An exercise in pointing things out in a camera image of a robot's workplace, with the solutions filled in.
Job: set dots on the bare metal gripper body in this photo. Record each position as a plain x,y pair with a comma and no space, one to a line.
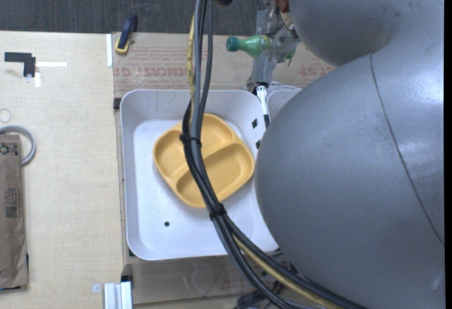
283,39

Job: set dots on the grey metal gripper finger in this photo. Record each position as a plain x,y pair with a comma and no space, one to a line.
266,22
263,69

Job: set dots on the green plastic bottle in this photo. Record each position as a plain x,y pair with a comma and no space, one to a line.
247,43

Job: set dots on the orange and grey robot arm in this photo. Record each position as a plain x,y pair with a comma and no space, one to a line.
346,166

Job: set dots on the yellow divided plate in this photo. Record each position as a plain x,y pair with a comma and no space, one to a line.
226,166

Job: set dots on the white plastic tray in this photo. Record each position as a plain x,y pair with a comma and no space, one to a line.
148,194

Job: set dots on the brown paper bag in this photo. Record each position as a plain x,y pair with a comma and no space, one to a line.
12,216

